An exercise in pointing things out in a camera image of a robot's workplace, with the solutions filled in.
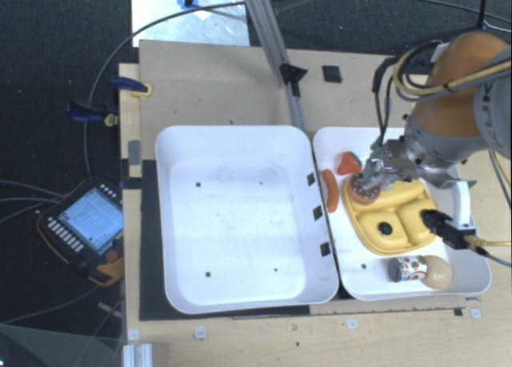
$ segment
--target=wooden table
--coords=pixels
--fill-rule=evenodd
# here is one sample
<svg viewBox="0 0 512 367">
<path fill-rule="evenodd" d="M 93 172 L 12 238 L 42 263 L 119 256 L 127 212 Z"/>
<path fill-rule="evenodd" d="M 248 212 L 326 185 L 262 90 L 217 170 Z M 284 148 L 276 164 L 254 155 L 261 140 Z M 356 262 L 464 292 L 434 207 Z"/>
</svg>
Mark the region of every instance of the wooden table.
<svg viewBox="0 0 512 367">
<path fill-rule="evenodd" d="M 289 55 L 309 70 L 300 87 L 310 134 L 324 126 L 376 126 L 370 86 L 382 56 Z M 322 66 L 339 66 L 342 83 L 324 82 Z M 141 160 L 154 159 L 154 137 L 165 126 L 290 123 L 284 89 L 259 48 L 143 42 L 140 65 L 122 64 L 120 74 L 154 89 L 148 99 L 120 93 L 122 158 L 131 178 L 141 177 Z M 146 107 L 149 102 L 153 108 Z M 402 126 L 409 110 L 394 97 L 390 125 Z M 459 171 L 478 180 L 471 200 L 480 235 L 510 239 L 510 211 L 486 153 L 475 154 Z M 153 344 L 155 366 L 498 366 L 512 360 L 510 268 L 494 262 L 490 288 L 476 297 L 332 301 L 301 317 L 139 321 L 141 197 L 140 189 L 123 190 L 126 328 L 129 343 Z M 492 253 L 510 260 L 510 248 Z M 474 308 L 480 318 L 472 317 Z M 462 316 L 454 309 L 462 309 Z M 347 318 L 355 319 L 356 329 L 348 328 Z M 199 326 L 206 327 L 205 340 L 195 338 Z"/>
</svg>

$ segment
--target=can label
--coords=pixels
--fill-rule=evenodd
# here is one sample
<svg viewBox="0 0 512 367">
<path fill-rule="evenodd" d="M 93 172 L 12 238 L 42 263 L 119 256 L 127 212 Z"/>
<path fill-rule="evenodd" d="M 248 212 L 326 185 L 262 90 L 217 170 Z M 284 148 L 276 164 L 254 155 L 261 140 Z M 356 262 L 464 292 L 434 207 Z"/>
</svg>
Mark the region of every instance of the can label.
<svg viewBox="0 0 512 367">
<path fill-rule="evenodd" d="M 421 281 L 426 276 L 426 260 L 420 255 L 395 257 L 388 270 L 392 281 Z"/>
</svg>

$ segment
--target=black clamp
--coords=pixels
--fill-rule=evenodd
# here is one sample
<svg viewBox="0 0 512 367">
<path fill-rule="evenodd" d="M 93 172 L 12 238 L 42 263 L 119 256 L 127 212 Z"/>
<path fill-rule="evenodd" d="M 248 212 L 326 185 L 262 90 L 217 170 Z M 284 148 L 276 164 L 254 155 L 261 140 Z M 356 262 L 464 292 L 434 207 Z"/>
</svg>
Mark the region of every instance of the black clamp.
<svg viewBox="0 0 512 367">
<path fill-rule="evenodd" d="M 279 71 L 281 71 L 281 77 L 285 84 L 291 83 L 291 93 L 293 96 L 300 97 L 301 91 L 298 88 L 298 82 L 306 75 L 307 70 L 288 63 L 282 63 Z"/>
</svg>

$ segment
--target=white tray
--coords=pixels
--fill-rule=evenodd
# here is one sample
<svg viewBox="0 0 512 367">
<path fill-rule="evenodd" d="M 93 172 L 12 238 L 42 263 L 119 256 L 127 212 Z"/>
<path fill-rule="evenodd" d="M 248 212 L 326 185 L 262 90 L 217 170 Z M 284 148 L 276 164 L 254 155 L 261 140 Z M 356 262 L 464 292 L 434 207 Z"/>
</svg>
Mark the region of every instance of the white tray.
<svg viewBox="0 0 512 367">
<path fill-rule="evenodd" d="M 173 126 L 158 135 L 156 155 L 165 287 L 174 308 L 192 314 L 306 305 L 336 294 L 302 131 Z"/>
<path fill-rule="evenodd" d="M 398 138 L 400 129 L 388 129 L 388 138 Z M 364 163 L 370 155 L 370 145 L 378 136 L 374 128 L 324 128 L 313 140 L 314 154 L 319 172 L 329 169 L 335 173 L 338 187 L 344 177 L 336 174 L 341 154 L 354 152 Z M 436 208 L 453 215 L 454 203 L 449 190 L 435 189 L 424 182 Z M 448 261 L 453 279 L 444 290 L 434 290 L 421 281 L 392 282 L 387 274 L 391 256 L 381 256 L 369 251 L 360 241 L 340 198 L 338 209 L 329 213 L 330 230 L 338 257 L 342 284 L 353 297 L 363 301 L 417 297 L 436 294 L 481 293 L 490 285 L 490 269 L 487 260 L 469 250 L 453 250 L 441 238 L 421 249 L 396 256 L 438 255 Z"/>
</svg>

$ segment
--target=black floor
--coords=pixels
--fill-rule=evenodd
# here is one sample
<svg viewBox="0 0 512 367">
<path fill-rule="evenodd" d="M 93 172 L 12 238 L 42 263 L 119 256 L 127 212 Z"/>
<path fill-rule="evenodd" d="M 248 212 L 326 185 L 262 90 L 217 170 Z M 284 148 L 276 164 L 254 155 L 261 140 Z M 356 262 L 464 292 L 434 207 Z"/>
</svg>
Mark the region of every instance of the black floor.
<svg viewBox="0 0 512 367">
<path fill-rule="evenodd" d="M 480 7 L 480 0 L 437 0 Z M 486 10 L 510 19 L 511 0 L 488 0 Z M 130 30 L 130 0 L 0 0 L 0 179 L 24 182 L 58 193 L 71 191 L 86 178 L 83 127 L 71 122 L 66 105 L 86 102 L 96 73 Z M 473 28 L 478 13 L 418 0 L 313 0 L 275 3 L 288 47 L 399 54 L 432 38 L 452 38 Z M 510 28 L 486 17 L 495 26 Z M 510 34 L 489 30 L 510 43 Z M 252 43 L 257 44 L 252 27 Z M 95 106 L 115 104 L 106 78 L 115 64 L 132 62 L 126 47 L 100 81 Z M 89 154 L 95 174 L 118 182 L 118 132 L 90 124 Z M 44 194 L 0 185 L 0 199 Z M 2 218 L 35 202 L 1 201 Z M 0 223 L 0 322 L 74 299 L 94 288 L 64 265 L 36 234 L 35 209 Z M 119 284 L 88 298 L 15 324 L 90 335 L 106 313 L 99 301 L 115 304 Z M 112 317 L 99 330 L 116 337 L 120 322 Z"/>
</svg>

